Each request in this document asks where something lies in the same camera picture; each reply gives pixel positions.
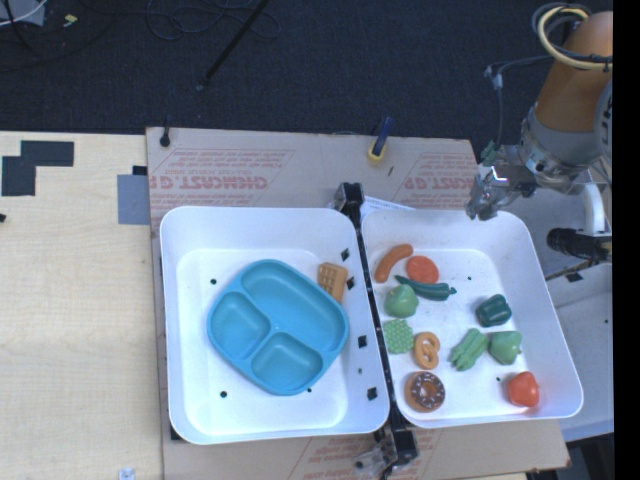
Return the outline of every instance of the white tray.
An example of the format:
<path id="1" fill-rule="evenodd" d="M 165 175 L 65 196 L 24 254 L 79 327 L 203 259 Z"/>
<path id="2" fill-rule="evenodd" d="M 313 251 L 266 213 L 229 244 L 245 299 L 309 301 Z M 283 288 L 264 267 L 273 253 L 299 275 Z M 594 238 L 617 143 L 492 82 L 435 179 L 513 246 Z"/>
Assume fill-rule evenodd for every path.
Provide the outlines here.
<path id="1" fill-rule="evenodd" d="M 160 244 L 169 415 L 181 437 L 215 444 L 369 433 L 384 424 L 386 380 L 357 236 L 347 217 L 321 208 L 182 206 L 162 220 Z M 343 251 L 349 252 L 344 260 Z M 312 280 L 323 262 L 342 265 L 353 277 L 342 299 L 347 342 L 310 391 L 268 393 L 231 366 L 207 336 L 206 319 L 217 296 L 261 259 L 283 261 Z"/>
<path id="2" fill-rule="evenodd" d="M 416 314 L 407 319 L 414 334 L 432 331 L 441 341 L 440 363 L 432 371 L 446 390 L 439 409 L 421 413 L 407 404 L 404 385 L 420 367 L 411 353 L 389 354 L 398 407 L 407 420 L 419 427 L 438 428 L 567 418 L 580 410 L 582 387 L 531 236 L 518 217 L 499 212 L 494 219 L 479 221 L 458 210 L 374 210 L 363 219 L 362 235 L 372 274 L 389 249 L 410 243 L 414 254 L 435 261 L 440 281 L 457 290 L 446 301 L 421 298 Z M 392 319 L 383 309 L 384 299 L 398 285 L 394 275 L 406 276 L 405 264 L 406 259 L 397 263 L 387 282 L 373 281 L 383 324 Z M 474 309 L 496 293 L 505 295 L 513 316 L 503 325 L 482 328 Z M 457 371 L 448 357 L 471 327 L 486 333 L 519 331 L 522 353 L 507 366 L 485 352 L 470 370 Z M 540 386 L 535 408 L 515 406 L 506 397 L 505 380 L 524 370 L 533 372 Z"/>

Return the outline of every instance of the dark carpet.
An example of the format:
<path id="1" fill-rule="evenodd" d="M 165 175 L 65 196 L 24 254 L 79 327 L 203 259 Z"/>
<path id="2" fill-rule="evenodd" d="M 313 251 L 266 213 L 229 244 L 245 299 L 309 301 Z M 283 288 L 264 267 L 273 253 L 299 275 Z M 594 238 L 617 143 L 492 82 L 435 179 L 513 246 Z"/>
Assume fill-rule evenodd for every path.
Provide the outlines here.
<path id="1" fill-rule="evenodd" d="M 2 9 L 0 129 L 143 134 L 168 120 L 370 134 L 391 116 L 392 135 L 470 139 L 479 155 L 500 122 L 483 72 L 546 53 L 536 9 L 613 10 L 613 0 L 269 0 L 207 77 L 260 2 L 48 0 L 41 24 Z M 550 65 L 505 71 L 503 142 L 519 139 Z"/>

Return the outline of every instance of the red tomato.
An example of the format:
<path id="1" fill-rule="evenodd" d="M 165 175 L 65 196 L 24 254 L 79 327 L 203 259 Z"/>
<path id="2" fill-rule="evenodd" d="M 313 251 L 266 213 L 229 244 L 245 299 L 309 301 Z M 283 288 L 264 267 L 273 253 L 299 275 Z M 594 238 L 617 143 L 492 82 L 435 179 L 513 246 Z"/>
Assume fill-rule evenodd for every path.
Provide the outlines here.
<path id="1" fill-rule="evenodd" d="M 521 372 L 507 383 L 509 401 L 515 405 L 535 407 L 540 401 L 538 382 L 531 372 Z"/>

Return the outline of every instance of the green chili pepper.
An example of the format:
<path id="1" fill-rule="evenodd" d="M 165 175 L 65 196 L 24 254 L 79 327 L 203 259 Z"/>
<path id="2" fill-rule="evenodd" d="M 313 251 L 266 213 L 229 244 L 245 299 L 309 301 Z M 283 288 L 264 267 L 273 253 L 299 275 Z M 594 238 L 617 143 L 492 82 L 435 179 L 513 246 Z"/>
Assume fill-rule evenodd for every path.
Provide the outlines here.
<path id="1" fill-rule="evenodd" d="M 428 284 L 419 283 L 418 281 L 403 276 L 395 276 L 395 278 L 400 284 L 411 286 L 418 297 L 429 300 L 447 300 L 449 295 L 458 293 L 455 288 L 449 287 L 447 283 Z"/>
<path id="2" fill-rule="evenodd" d="M 451 349 L 449 360 L 458 370 L 468 370 L 488 347 L 489 338 L 478 329 L 471 328 L 462 341 Z"/>
<path id="3" fill-rule="evenodd" d="M 501 364 L 513 364 L 520 353 L 522 334 L 518 331 L 501 331 L 491 336 L 489 353 Z"/>
<path id="4" fill-rule="evenodd" d="M 504 295 L 498 293 L 476 308 L 476 316 L 482 327 L 502 325 L 511 318 L 511 308 Z"/>

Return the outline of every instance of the yellow cable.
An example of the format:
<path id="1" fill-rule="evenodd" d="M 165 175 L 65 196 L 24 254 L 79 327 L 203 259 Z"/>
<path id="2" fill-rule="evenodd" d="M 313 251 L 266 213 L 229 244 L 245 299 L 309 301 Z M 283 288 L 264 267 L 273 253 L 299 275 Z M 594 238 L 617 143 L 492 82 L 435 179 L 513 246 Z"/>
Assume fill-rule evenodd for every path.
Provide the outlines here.
<path id="1" fill-rule="evenodd" d="M 547 39 L 547 36 L 544 33 L 544 27 L 546 25 L 546 22 L 549 20 L 549 18 L 552 15 L 556 14 L 558 11 L 577 14 L 583 20 L 585 20 L 586 18 L 589 17 L 589 15 L 586 12 L 584 12 L 583 10 L 581 10 L 581 9 L 570 9 L 570 8 L 566 8 L 566 7 L 554 7 L 550 11 L 547 11 L 545 14 L 543 14 L 542 18 L 540 18 L 540 20 L 538 21 L 538 37 L 540 38 L 540 42 L 542 43 L 542 46 L 544 47 L 544 49 L 547 50 L 551 54 L 551 56 L 554 57 L 555 59 L 557 59 L 558 61 L 560 61 L 560 62 L 562 62 L 564 64 L 568 64 L 569 66 L 572 66 L 574 68 L 589 69 L 589 70 L 601 69 L 603 71 L 605 69 L 612 70 L 613 69 L 613 62 L 610 62 L 610 63 L 608 63 L 606 65 L 602 65 L 601 63 L 597 63 L 597 62 L 576 60 L 576 59 L 572 59 L 571 57 L 569 57 L 567 55 L 564 55 L 564 54 L 560 53 L 558 50 L 556 50 L 556 48 Z"/>

